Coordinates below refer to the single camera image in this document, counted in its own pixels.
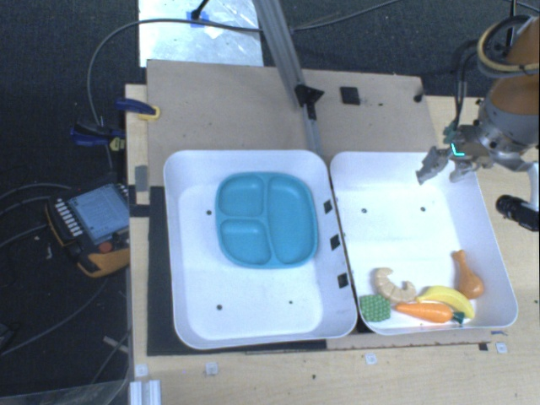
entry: white tray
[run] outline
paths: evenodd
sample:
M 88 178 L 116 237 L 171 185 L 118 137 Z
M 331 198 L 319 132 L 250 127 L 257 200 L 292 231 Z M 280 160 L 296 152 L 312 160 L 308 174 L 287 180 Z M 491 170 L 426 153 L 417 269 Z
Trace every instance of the white tray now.
M 241 267 L 219 248 L 216 191 L 240 172 L 280 172 L 311 190 L 319 243 L 306 264 Z M 307 151 L 181 151 L 165 163 L 165 200 L 175 329 L 197 349 L 338 338 L 357 321 L 328 171 Z
M 391 312 L 383 322 L 366 322 L 392 335 L 454 328 L 506 327 L 517 318 L 517 302 L 494 236 L 477 177 L 450 183 L 450 164 L 422 186 L 415 170 L 425 153 L 345 152 L 334 157 L 331 175 L 349 265 L 359 297 L 376 294 L 373 272 L 389 267 L 389 279 L 412 282 L 419 293 L 431 285 L 452 288 L 451 253 L 463 249 L 485 292 L 472 300 L 476 316 L 459 327 L 433 324 Z

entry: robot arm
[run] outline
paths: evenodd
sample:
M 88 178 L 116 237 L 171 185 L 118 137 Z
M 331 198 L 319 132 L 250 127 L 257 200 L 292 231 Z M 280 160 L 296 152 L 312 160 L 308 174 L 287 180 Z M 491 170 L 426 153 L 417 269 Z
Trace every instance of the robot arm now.
M 523 24 L 506 59 L 496 61 L 486 54 L 486 47 L 496 30 L 506 30 L 512 23 Z M 499 164 L 513 171 L 526 171 L 531 180 L 531 200 L 503 196 L 497 209 L 522 226 L 538 231 L 538 164 L 525 162 L 521 156 L 538 146 L 538 53 L 539 18 L 514 17 L 490 27 L 477 45 L 481 71 L 496 78 L 472 125 L 456 121 L 445 130 L 449 148 L 433 147 L 417 171 L 420 184 L 436 176 L 449 161 L 454 162 L 451 181 L 459 181 L 470 171 Z

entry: black floor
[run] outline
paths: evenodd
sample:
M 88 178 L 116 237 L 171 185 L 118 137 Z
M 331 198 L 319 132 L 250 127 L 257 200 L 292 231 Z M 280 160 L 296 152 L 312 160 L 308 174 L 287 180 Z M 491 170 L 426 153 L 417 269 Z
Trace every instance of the black floor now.
M 350 14 L 388 0 L 282 0 L 291 26 L 328 14 Z M 522 0 L 540 6 L 540 0 Z M 407 0 L 356 19 L 294 34 L 304 68 L 421 76 L 429 95 L 452 95 L 451 53 L 510 12 L 500 0 Z M 522 14 L 533 14 L 520 8 Z M 102 148 L 76 147 L 69 129 L 89 122 L 85 77 L 100 41 L 138 17 L 137 0 L 0 0 L 0 197 L 33 182 L 75 186 L 107 172 Z M 266 62 L 271 62 L 263 47 Z M 112 102 L 126 83 L 142 83 L 137 31 L 103 50 L 94 71 L 94 97 L 108 125 L 121 124 Z M 470 95 L 490 81 L 477 71 Z M 124 158 L 115 155 L 120 174 Z M 18 201 L 54 193 L 36 188 L 0 200 L 0 245 L 44 223 L 42 203 L 4 215 Z M 42 230 L 0 249 L 0 323 L 19 327 L 18 347 L 73 314 L 104 284 L 86 278 Z M 54 332 L 0 355 L 0 397 L 89 384 L 111 351 L 104 336 L 126 333 L 126 281 L 110 277 L 99 295 Z M 119 380 L 127 358 L 117 353 L 98 381 Z

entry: toy food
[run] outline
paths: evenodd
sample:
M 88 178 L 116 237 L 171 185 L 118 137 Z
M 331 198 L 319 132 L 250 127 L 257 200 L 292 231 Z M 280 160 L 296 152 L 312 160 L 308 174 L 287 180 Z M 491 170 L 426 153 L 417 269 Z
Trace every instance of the toy food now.
M 392 273 L 393 270 L 391 268 L 377 268 L 375 271 L 375 287 L 377 288 L 377 292 L 385 299 L 389 299 L 392 303 L 413 301 L 416 295 L 414 285 L 410 282 L 405 282 L 405 288 L 399 288 L 388 279 L 388 276 Z
M 471 302 L 465 295 L 453 288 L 442 285 L 429 287 L 428 290 L 422 295 L 419 295 L 416 300 L 420 303 L 426 300 L 447 303 L 456 311 L 463 312 L 467 318 L 474 318 L 474 309 Z
M 382 295 L 360 297 L 360 311 L 366 321 L 384 321 L 390 318 L 390 302 Z
M 452 253 L 452 258 L 459 264 L 459 280 L 457 289 L 468 299 L 476 299 L 483 294 L 483 282 L 476 274 L 468 267 L 465 261 L 465 251 L 457 251 Z
M 403 314 L 431 322 L 447 322 L 452 319 L 460 324 L 463 322 L 463 313 L 454 313 L 444 303 L 398 303 L 394 309 Z

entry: wooden table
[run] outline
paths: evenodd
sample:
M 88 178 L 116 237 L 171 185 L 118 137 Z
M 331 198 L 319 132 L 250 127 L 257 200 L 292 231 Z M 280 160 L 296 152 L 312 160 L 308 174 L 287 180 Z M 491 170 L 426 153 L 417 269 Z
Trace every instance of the wooden table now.
M 313 74 L 318 79 L 335 75 L 315 71 Z M 147 87 L 129 85 L 127 95 L 146 100 Z M 423 102 L 427 103 L 435 133 L 441 134 L 444 125 L 453 117 L 453 99 L 427 97 Z M 475 118 L 477 108 L 474 99 L 467 100 L 463 120 Z M 321 109 L 325 110 L 325 105 L 321 105 Z M 152 123 L 138 120 L 132 113 L 127 114 L 130 185 L 136 182 L 135 169 L 149 163 L 149 124 Z M 321 133 L 324 126 L 325 123 L 320 125 Z M 334 144 L 327 145 L 334 149 Z M 530 152 L 527 158 L 535 155 L 537 157 L 537 150 Z M 481 350 L 478 343 L 409 347 L 396 344 L 395 348 L 373 345 L 372 349 L 285 354 L 231 352 L 149 357 L 146 355 L 149 220 L 131 218 L 134 364 L 136 367 L 147 365 L 146 378 L 161 381 L 162 402 L 165 404 L 538 403 L 538 234 L 503 220 L 494 208 L 496 199 L 503 193 L 528 198 L 527 175 L 495 167 L 479 171 L 478 179 L 519 305 L 519 316 L 514 325 L 502 332 L 481 332 L 480 342 L 489 342 L 487 351 Z M 148 203 L 144 187 L 139 185 L 138 189 L 137 202 Z M 503 343 L 499 348 L 504 350 L 505 347 L 505 353 L 498 351 L 497 343 Z M 375 355 L 376 364 L 367 364 L 367 353 Z M 210 362 L 218 364 L 217 375 L 206 375 L 205 364 Z

